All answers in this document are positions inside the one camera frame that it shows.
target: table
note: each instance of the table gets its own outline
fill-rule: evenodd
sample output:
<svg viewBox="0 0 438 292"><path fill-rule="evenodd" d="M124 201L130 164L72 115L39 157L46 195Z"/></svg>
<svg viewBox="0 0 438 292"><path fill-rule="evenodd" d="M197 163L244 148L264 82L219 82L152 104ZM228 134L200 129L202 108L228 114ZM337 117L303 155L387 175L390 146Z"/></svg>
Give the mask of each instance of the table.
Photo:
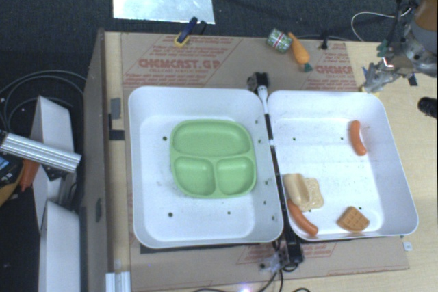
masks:
<svg viewBox="0 0 438 292"><path fill-rule="evenodd" d="M120 43L117 34L105 34L105 51L107 57L106 89L107 101L118 96L121 85ZM347 42L355 79L360 85L363 82L362 66L375 62L377 43ZM285 281L283 290L293 291L298 287L306 287L310 291L434 291L438 283L438 226L437 226L437 121L426 117L417 110L417 102L425 96L436 97L437 80L423 75L417 76L418 86L410 87L407 80L399 79L385 86L379 93L387 111L389 123L393 131L396 146L404 166L409 187L419 216L418 229L403 241L409 242L413 250L407 252L410 269L391 271L381 274L357 274L349 276L333 276L330 278L305 278ZM121 120L112 121L113 129L123 129ZM123 154L124 147L111 143L107 151L112 154ZM125 171L125 165L117 159L110 159L107 164L109 172L109 190L112 199L107 203L108 211L117 224L112 225L109 259L117 257L115 270L129 269L129 243L127 226L126 181L117 174ZM264 284L253 284L254 291ZM240 291L242 285L220 287L224 291ZM275 281L267 291L277 291L279 281ZM193 291L175 289L173 291Z"/></svg>

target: cardboard sheet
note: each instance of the cardboard sheet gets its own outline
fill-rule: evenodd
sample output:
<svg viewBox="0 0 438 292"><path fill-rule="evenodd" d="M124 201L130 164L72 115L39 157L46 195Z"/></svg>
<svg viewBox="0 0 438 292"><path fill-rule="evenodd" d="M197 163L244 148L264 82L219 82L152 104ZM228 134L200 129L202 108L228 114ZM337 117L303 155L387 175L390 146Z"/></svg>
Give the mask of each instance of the cardboard sheet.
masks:
<svg viewBox="0 0 438 292"><path fill-rule="evenodd" d="M264 38L191 36L183 47L168 34L122 34L123 86L141 85L245 88L254 72L267 72L269 90L357 89L343 42L303 40L311 72L303 72L291 51L279 53Z"/></svg>
<svg viewBox="0 0 438 292"><path fill-rule="evenodd" d="M120 34L123 66L123 100L141 85L245 88L254 72L267 72L269 91L357 89L344 43L303 41L313 71L303 72L291 53L280 54L264 38L196 37L182 49L171 35ZM125 120L129 252L132 291L158 291L267 281L270 273L259 264L273 253L270 244L234 247L144 249L132 226L132 183L129 125ZM285 279L360 274L408 269L399 237L343 242L304 243L305 261Z"/></svg>

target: green divided plate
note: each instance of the green divided plate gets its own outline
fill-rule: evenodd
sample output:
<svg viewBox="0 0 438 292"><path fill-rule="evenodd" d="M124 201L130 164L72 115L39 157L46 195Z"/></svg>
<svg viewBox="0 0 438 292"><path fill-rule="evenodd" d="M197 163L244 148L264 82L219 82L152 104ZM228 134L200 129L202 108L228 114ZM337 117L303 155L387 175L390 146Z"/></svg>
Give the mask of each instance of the green divided plate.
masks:
<svg viewBox="0 0 438 292"><path fill-rule="evenodd" d="M178 188L198 198L250 192L257 179L248 131L228 120L187 120L170 136L170 164Z"/></svg>

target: white plastic tray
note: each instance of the white plastic tray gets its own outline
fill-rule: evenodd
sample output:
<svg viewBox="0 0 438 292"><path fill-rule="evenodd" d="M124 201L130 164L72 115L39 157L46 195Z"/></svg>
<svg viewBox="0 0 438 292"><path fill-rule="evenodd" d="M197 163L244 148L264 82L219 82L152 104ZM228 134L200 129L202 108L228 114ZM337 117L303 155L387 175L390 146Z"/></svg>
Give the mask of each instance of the white plastic tray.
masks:
<svg viewBox="0 0 438 292"><path fill-rule="evenodd" d="M268 99L281 174L316 178L324 206L306 212L319 228L311 237L289 218L295 233L309 241L407 235L418 216L383 104L374 95L351 92L277 91ZM348 134L361 122L368 153L358 156ZM370 225L350 233L336 221L355 206Z"/></svg>
<svg viewBox="0 0 438 292"><path fill-rule="evenodd" d="M274 241L283 219L259 98L235 89L141 87L129 97L133 228L151 248ZM170 170L170 134L184 120L240 123L255 149L257 182L245 196L193 198Z"/></svg>

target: toy sausage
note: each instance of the toy sausage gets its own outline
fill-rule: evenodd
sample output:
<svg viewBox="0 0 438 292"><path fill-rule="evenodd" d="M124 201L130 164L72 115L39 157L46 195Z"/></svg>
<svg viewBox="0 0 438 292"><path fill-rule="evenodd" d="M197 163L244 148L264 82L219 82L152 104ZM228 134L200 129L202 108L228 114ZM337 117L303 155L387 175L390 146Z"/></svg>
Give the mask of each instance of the toy sausage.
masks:
<svg viewBox="0 0 438 292"><path fill-rule="evenodd" d="M350 140L355 152L359 156L364 156L367 153L367 149L362 143L361 136L359 134L361 130L361 123L358 120L353 120L350 125Z"/></svg>
<svg viewBox="0 0 438 292"><path fill-rule="evenodd" d="M290 215L294 218L296 224L302 228L306 233L311 236L316 236L318 233L318 227L313 225L307 218L302 214L302 211L298 206L296 206L291 199L287 199L287 207L289 209Z"/></svg>
<svg viewBox="0 0 438 292"><path fill-rule="evenodd" d="M23 175L20 180L21 192L31 187L39 166L40 164L38 162L31 161L30 159L23 160Z"/></svg>

